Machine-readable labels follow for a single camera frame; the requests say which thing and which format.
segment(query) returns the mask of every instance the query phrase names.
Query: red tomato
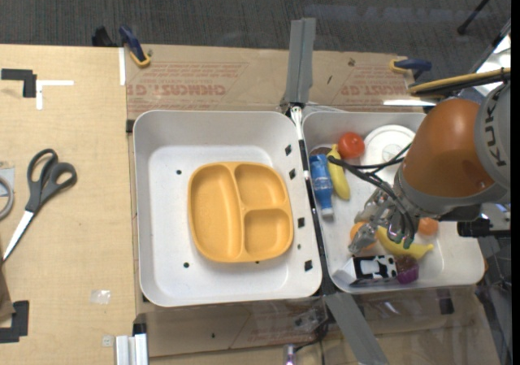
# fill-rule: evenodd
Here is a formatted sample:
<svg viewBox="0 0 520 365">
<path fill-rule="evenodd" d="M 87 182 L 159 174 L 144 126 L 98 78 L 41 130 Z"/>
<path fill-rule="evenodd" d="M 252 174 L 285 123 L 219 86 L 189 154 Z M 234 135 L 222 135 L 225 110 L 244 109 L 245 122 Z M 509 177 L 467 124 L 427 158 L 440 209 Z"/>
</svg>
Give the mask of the red tomato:
<svg viewBox="0 0 520 365">
<path fill-rule="evenodd" d="M 365 142 L 356 133 L 345 133 L 338 141 L 338 153 L 343 159 L 355 159 L 365 152 Z"/>
</svg>

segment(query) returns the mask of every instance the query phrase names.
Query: black metal stand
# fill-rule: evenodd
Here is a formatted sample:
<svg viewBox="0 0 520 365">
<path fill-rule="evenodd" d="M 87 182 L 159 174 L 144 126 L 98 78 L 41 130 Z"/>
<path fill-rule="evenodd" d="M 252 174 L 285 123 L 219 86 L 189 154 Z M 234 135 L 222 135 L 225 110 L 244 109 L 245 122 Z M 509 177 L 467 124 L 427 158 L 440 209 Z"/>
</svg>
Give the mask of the black metal stand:
<svg viewBox="0 0 520 365">
<path fill-rule="evenodd" d="M 473 10 L 473 12 L 467 18 L 467 20 L 464 21 L 464 23 L 459 28 L 457 28 L 457 32 L 459 34 L 462 35 L 462 34 L 464 34 L 466 32 L 466 29 L 467 29 L 468 25 L 471 24 L 471 22 L 475 19 L 477 14 L 486 6 L 486 4 L 488 2 L 489 2 L 489 0 L 482 0 L 482 2 Z"/>
</svg>

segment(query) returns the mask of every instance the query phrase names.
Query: scissors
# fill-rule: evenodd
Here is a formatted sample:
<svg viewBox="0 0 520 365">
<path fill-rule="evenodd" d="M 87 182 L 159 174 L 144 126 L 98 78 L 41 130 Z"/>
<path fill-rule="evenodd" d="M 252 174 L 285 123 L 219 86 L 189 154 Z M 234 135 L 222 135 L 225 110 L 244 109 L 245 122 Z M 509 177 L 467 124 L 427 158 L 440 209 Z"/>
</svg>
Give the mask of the scissors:
<svg viewBox="0 0 520 365">
<path fill-rule="evenodd" d="M 50 157 L 41 169 L 40 178 L 38 180 L 33 180 L 33 172 L 36 165 L 42 162 L 43 158 L 47 155 Z M 59 183 L 59 177 L 63 174 L 69 175 L 69 177 Z M 41 207 L 57 192 L 73 186 L 77 180 L 78 176 L 76 174 L 76 169 L 69 163 L 59 163 L 58 155 L 51 148 L 42 150 L 32 157 L 27 169 L 27 181 L 30 193 L 29 200 L 25 206 L 22 220 L 16 227 L 15 233 L 13 234 L 9 245 L 6 248 L 6 252 L 3 255 L 4 261 L 18 244 L 20 238 Z"/>
</svg>

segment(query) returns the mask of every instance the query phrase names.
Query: purple object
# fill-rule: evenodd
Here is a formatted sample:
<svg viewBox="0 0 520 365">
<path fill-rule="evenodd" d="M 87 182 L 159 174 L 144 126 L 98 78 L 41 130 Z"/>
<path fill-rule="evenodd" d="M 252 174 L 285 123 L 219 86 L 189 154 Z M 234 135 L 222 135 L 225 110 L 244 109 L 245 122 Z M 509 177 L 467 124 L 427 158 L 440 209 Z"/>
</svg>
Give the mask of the purple object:
<svg viewBox="0 0 520 365">
<path fill-rule="evenodd" d="M 397 255 L 397 281 L 400 284 L 409 284 L 419 278 L 419 264 L 411 255 Z"/>
</svg>

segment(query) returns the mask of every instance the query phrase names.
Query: blue bottle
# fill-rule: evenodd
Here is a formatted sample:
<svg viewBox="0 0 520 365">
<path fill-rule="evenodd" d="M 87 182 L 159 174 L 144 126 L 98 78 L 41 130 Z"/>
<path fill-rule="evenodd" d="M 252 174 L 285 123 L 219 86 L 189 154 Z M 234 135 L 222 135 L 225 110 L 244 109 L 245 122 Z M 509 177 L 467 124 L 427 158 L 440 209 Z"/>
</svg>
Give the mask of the blue bottle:
<svg viewBox="0 0 520 365">
<path fill-rule="evenodd" d="M 318 203 L 322 209 L 323 217 L 332 217 L 334 210 L 332 209 L 332 179 L 327 168 L 327 156 L 325 154 L 311 155 L 310 163 L 310 179 L 314 196 L 318 199 Z"/>
</svg>

